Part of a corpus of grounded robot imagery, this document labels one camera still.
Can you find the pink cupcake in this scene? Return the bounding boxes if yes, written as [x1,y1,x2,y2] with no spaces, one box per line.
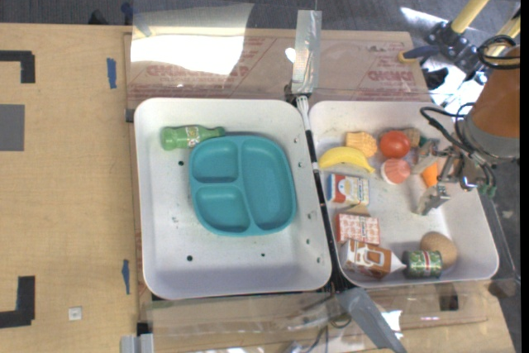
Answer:
[379,158,412,185]

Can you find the blue divided plate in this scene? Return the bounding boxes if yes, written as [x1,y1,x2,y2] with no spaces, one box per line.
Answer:
[188,135,298,237]

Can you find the tan ice cream cone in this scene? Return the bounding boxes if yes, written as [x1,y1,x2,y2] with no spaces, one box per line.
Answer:
[401,126,422,148]

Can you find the green plastic bottle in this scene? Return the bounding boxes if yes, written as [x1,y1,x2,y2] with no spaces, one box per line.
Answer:
[160,124,226,151]

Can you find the brown cardboard board red print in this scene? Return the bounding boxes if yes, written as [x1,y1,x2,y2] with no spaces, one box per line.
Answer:
[123,27,435,303]

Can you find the brown and white carton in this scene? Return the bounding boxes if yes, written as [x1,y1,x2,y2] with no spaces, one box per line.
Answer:
[341,238,407,280]

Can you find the white red and blue carton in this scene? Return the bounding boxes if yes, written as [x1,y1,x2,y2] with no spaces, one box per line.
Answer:
[326,172,370,207]

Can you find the green and red can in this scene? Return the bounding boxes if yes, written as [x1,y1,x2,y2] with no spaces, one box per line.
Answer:
[402,249,444,279]

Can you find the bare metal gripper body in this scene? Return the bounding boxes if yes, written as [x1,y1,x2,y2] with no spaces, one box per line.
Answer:
[436,145,495,192]

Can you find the red tomato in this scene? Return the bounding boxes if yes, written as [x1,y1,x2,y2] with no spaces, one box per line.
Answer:
[379,130,412,160]

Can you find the orange carrot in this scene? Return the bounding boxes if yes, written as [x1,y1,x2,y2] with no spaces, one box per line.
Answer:
[420,162,440,188]

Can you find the white plastic tray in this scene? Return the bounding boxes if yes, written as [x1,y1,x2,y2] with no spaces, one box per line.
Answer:
[132,97,334,301]
[307,99,500,289]

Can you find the orange patterned carton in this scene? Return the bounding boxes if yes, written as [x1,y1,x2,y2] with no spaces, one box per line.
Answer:
[333,212,381,246]

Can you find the brown potato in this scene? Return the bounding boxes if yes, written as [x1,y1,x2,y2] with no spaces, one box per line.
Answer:
[419,231,459,269]

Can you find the yellow banana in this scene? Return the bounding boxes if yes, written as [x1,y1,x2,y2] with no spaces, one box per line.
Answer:
[317,145,376,174]

